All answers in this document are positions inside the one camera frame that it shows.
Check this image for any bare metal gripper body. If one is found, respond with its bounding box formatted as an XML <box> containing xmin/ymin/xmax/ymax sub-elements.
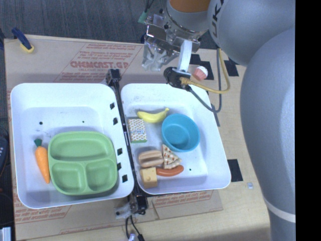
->
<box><xmin>143</xmin><ymin>12</ymin><xmax>202</xmax><ymax>54</ymax></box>

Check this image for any pink cupcake with white icing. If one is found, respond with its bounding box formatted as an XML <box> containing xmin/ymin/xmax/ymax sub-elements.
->
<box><xmin>193</xmin><ymin>65</ymin><xmax>209</xmax><ymax>82</ymax></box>

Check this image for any yellow banana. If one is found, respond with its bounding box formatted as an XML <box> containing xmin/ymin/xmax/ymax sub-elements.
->
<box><xmin>136</xmin><ymin>107</ymin><xmax>170</xmax><ymax>124</ymax></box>

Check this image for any white carton with orange print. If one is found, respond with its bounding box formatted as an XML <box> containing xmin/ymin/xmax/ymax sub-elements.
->
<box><xmin>126</xmin><ymin>118</ymin><xmax>148</xmax><ymax>144</ymax></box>

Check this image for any thin black and white rod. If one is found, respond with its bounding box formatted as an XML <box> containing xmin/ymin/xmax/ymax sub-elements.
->
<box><xmin>112</xmin><ymin>81</ymin><xmax>141</xmax><ymax>198</ymax></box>

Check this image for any blue bowl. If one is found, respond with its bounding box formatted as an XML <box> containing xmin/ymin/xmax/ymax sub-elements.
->
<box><xmin>161</xmin><ymin>113</ymin><xmax>201</xmax><ymax>153</ymax></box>

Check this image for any white plastic tray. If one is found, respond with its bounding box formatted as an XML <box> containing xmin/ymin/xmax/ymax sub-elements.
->
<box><xmin>120</xmin><ymin>83</ymin><xmax>232</xmax><ymax>196</ymax></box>
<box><xmin>10</xmin><ymin>82</ymin><xmax>135</xmax><ymax>210</ymax></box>

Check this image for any brown cardboard board red print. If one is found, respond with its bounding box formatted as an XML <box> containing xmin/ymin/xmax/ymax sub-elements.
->
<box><xmin>4</xmin><ymin>34</ymin><xmax>224</xmax><ymax>241</ymax></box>

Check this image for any pizza slice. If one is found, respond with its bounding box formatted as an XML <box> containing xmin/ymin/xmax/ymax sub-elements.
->
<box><xmin>161</xmin><ymin>144</ymin><xmax>183</xmax><ymax>170</ymax></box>

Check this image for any tan hot dog bun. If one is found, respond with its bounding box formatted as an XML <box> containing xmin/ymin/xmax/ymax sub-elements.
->
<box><xmin>137</xmin><ymin>149</ymin><xmax>165</xmax><ymax>169</ymax></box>

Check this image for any orange sausage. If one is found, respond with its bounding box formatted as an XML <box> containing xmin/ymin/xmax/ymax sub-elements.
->
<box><xmin>155</xmin><ymin>165</ymin><xmax>185</xmax><ymax>178</ymax></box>

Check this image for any yellow cheese wedge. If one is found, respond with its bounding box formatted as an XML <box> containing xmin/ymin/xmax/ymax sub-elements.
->
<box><xmin>139</xmin><ymin>167</ymin><xmax>158</xmax><ymax>189</ymax></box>

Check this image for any green divided plate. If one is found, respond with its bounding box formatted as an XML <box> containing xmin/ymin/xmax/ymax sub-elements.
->
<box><xmin>47</xmin><ymin>131</ymin><xmax>119</xmax><ymax>196</ymax></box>

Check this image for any orange carrot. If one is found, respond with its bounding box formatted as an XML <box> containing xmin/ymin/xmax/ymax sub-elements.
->
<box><xmin>34</xmin><ymin>138</ymin><xmax>52</xmax><ymax>185</ymax></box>

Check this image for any black cylinder on white bracket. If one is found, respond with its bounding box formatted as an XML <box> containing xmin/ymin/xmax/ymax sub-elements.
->
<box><xmin>163</xmin><ymin>39</ymin><xmax>194</xmax><ymax>90</ymax></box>

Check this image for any black block with thin wires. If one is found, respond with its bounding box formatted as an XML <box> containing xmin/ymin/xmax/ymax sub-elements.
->
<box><xmin>105</xmin><ymin>68</ymin><xmax>122</xmax><ymax>86</ymax></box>
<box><xmin>128</xmin><ymin>194</ymin><xmax>149</xmax><ymax>215</ymax></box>

